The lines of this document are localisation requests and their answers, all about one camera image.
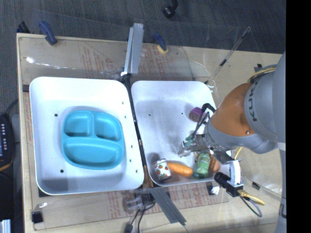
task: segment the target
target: green bottle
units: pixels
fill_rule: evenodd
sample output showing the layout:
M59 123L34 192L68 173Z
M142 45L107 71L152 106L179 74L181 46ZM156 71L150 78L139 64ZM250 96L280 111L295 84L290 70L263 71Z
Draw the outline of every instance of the green bottle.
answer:
M200 153L198 157L198 166L196 173L199 178L206 178L208 176L210 157L208 153Z

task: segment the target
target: yellow handle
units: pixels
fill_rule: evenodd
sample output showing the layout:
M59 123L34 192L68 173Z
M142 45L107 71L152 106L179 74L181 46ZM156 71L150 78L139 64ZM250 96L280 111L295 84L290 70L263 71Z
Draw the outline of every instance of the yellow handle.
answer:
M258 204L262 204L262 205L265 205L266 203L264 201L262 201L261 199L259 198L256 198L255 196L253 195L250 195L248 192L245 192L244 190L238 190L238 193L241 197L245 197L245 198L249 198L251 199L252 201L254 201L255 203L258 203Z

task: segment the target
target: purple object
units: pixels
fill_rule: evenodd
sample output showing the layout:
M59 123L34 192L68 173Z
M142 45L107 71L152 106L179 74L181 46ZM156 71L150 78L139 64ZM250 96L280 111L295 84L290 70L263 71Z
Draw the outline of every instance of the purple object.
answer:
M189 113L189 118L194 121L194 122L198 122L200 119L200 115L201 115L201 109L198 107L195 107L194 109L192 109Z

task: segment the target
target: white sink basin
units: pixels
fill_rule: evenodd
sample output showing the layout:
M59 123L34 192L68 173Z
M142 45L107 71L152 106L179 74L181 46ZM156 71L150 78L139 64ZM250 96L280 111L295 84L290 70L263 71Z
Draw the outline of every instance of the white sink basin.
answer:
M209 88L199 81L137 81L132 85L132 96L153 182L159 186L171 186L214 180L214 173L210 171L207 178L199 180L192 176L172 175L170 179L159 181L153 165L155 161L164 158L192 169L197 168L194 154L180 158L178 152L181 142L194 131L197 124L190 120L190 111L195 107L201 108L205 103L215 108ZM203 129L204 125L197 133L203 133ZM221 166L220 171L226 170L227 173L228 166Z
M35 173L49 195L131 190L144 173L128 92L113 80L39 77L30 84ZM123 129L125 151L119 165L92 170L71 165L62 154L65 117L76 110L95 110L116 117Z

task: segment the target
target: black device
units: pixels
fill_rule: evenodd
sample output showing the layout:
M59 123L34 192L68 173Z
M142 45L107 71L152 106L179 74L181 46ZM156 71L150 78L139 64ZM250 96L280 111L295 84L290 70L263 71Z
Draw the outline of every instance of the black device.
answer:
M0 171L8 168L13 161L14 138L9 119L0 115Z
M242 185L239 185L237 187L233 187L228 183L228 181L231 180L231 178L224 173L217 172L214 176L214 180L223 188L226 189L226 192L230 194L232 197L239 196L238 190L243 189Z

